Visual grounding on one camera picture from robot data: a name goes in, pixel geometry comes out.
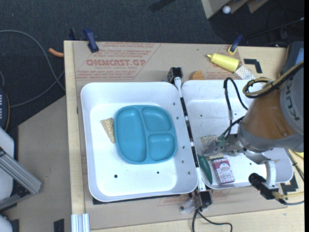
yellow glue bottle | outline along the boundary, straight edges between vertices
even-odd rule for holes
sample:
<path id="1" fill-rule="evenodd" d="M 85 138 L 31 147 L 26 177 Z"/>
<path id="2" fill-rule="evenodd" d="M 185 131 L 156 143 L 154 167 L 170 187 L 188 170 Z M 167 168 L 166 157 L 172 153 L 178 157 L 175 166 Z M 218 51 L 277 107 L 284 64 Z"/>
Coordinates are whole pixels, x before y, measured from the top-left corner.
<path id="1" fill-rule="evenodd" d="M 230 71 L 234 72 L 239 64 L 239 60 L 236 58 L 232 58 L 229 56 L 225 56 L 222 54 L 214 53 L 214 54 L 207 54 L 207 57 L 211 59 L 211 62 Z"/>

wooden table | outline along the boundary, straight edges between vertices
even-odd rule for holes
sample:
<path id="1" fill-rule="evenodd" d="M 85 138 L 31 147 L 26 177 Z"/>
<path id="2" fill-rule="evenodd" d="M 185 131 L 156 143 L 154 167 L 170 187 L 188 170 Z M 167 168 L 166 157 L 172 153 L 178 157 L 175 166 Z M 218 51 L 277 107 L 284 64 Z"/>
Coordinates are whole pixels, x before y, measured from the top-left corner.
<path id="1" fill-rule="evenodd" d="M 192 44 L 167 44 L 166 47 L 173 48 L 181 46 L 188 47 L 187 55 L 183 58 L 190 58 L 190 50 L 196 48 L 200 50 L 202 45 Z M 240 60 L 244 58 L 257 59 L 263 69 L 263 74 L 257 74 L 254 66 L 244 65 L 249 71 L 254 73 L 256 77 L 266 76 L 272 79 L 277 78 L 277 73 L 283 63 L 286 54 L 285 48 L 270 48 L 270 47 L 238 47 Z M 70 154 L 70 187 L 71 187 L 71 209 L 73 214 L 84 214 L 86 211 L 84 199 L 84 185 L 82 176 L 81 164 L 81 145 L 77 107 L 76 79 L 74 68 L 74 50 L 73 42 L 64 42 L 65 54 L 65 74 L 66 74 L 66 97 L 67 97 L 67 112 L 68 112 L 68 137 L 69 137 L 69 154 Z M 301 158 L 297 158 L 299 164 L 303 167 Z M 299 190 L 303 190 L 304 185 L 300 177 L 296 173 Z M 294 198 L 296 201 L 303 199 L 302 196 Z M 214 222 L 230 222 L 233 224 L 234 231 L 304 231 L 304 204 L 296 206 L 288 206 L 284 209 L 266 210 L 259 212 L 241 213 L 225 216 L 217 216 L 210 218 Z M 98 229 L 92 231 L 191 231 L 191 219 L 159 222 L 152 224 L 142 224 L 127 227 Z M 205 222 L 203 219 L 196 220 L 196 231 L 229 231 L 228 226 L 215 226 Z"/>

black carpet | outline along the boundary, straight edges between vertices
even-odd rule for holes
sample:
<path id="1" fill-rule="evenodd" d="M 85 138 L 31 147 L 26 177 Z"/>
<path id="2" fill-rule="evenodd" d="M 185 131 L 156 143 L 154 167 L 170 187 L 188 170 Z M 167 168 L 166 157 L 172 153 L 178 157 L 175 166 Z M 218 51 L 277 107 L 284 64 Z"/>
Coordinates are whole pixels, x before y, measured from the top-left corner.
<path id="1" fill-rule="evenodd" d="M 304 17 L 304 0 L 270 0 L 250 13 L 247 5 L 234 14 L 218 12 L 207 19 L 201 0 L 0 0 L 0 71 L 11 115 L 8 131 L 65 95 L 55 82 L 64 61 L 47 52 L 63 51 L 71 28 L 83 37 L 85 27 L 97 41 L 230 44 L 238 34 L 250 36 Z M 287 46 L 304 40 L 304 21 L 243 39 L 240 45 Z"/>

green object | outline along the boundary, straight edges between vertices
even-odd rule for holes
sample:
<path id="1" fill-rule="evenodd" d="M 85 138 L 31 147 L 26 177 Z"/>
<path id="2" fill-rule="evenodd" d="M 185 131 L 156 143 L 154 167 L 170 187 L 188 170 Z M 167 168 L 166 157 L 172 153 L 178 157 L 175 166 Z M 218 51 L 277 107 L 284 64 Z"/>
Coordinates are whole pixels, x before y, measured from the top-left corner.
<path id="1" fill-rule="evenodd" d="M 212 174 L 211 168 L 208 164 L 207 159 L 204 156 L 197 155 L 199 166 L 204 171 L 205 175 L 207 176 L 209 183 L 212 184 Z"/>

white ball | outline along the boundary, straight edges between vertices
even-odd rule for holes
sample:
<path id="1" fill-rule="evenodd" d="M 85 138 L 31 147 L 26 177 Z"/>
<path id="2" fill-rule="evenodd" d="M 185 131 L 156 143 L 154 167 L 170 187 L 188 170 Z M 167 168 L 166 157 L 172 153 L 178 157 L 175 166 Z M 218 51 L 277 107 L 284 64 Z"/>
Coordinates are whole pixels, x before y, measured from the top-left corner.
<path id="1" fill-rule="evenodd" d="M 231 7 L 230 6 L 224 6 L 223 8 L 222 8 L 222 12 L 224 13 L 224 14 L 228 14 L 228 13 L 230 13 L 231 12 Z"/>

